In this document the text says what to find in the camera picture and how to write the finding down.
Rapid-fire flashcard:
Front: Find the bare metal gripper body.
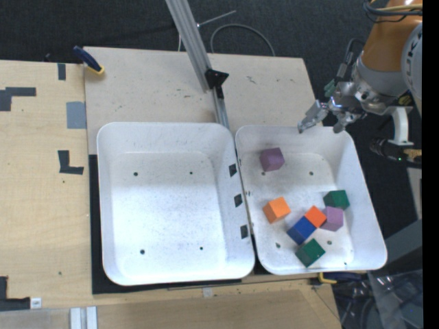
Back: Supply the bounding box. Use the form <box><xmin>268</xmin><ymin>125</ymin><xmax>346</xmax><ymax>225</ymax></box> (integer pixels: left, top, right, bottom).
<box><xmin>328</xmin><ymin>80</ymin><xmax>401</xmax><ymax>117</ymax></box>

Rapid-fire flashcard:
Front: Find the purple cube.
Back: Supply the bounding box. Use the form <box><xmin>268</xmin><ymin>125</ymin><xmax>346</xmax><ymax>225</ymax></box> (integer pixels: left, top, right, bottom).
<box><xmin>259</xmin><ymin>147</ymin><xmax>286</xmax><ymax>173</ymax></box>
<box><xmin>319</xmin><ymin>206</ymin><xmax>345</xmax><ymax>233</ymax></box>

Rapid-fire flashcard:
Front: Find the white plastic tray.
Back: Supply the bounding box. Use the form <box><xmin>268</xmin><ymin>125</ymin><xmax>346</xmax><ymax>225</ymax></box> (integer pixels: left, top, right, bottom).
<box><xmin>235</xmin><ymin>124</ymin><xmax>389</xmax><ymax>276</ymax></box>
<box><xmin>96</xmin><ymin>121</ymin><xmax>257</xmax><ymax>287</ymax></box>

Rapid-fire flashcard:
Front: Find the green cube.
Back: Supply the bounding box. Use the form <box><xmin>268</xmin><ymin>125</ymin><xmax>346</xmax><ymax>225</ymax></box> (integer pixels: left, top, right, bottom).
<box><xmin>322</xmin><ymin>189</ymin><xmax>351</xmax><ymax>212</ymax></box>
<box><xmin>294</xmin><ymin>238</ymin><xmax>327</xmax><ymax>269</ymax></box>

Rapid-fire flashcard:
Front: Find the thin black and white rod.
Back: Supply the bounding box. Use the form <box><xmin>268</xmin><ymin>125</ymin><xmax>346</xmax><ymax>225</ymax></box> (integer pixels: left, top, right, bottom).
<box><xmin>234</xmin><ymin>141</ymin><xmax>257</xmax><ymax>243</ymax></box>

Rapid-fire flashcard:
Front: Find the orange cube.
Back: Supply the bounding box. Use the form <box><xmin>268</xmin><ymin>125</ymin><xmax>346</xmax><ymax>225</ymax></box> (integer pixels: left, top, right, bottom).
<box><xmin>262</xmin><ymin>196</ymin><xmax>292</xmax><ymax>225</ymax></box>
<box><xmin>304</xmin><ymin>205</ymin><xmax>328</xmax><ymax>229</ymax></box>

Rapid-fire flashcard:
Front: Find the blue cube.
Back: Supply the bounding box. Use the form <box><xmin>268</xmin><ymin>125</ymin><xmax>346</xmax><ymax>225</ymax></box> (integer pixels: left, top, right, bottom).
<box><xmin>286</xmin><ymin>216</ymin><xmax>318</xmax><ymax>246</ymax></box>

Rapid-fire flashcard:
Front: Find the pale wood board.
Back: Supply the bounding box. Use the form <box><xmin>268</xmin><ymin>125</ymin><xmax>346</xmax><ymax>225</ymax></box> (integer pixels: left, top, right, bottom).
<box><xmin>83</xmin><ymin>45</ymin><xmax>366</xmax><ymax>288</ymax></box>

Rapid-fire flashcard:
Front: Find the black cylinder on white bracket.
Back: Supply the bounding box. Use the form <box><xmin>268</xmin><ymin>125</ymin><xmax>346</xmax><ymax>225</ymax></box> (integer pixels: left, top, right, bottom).
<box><xmin>369</xmin><ymin>106</ymin><xmax>423</xmax><ymax>164</ymax></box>

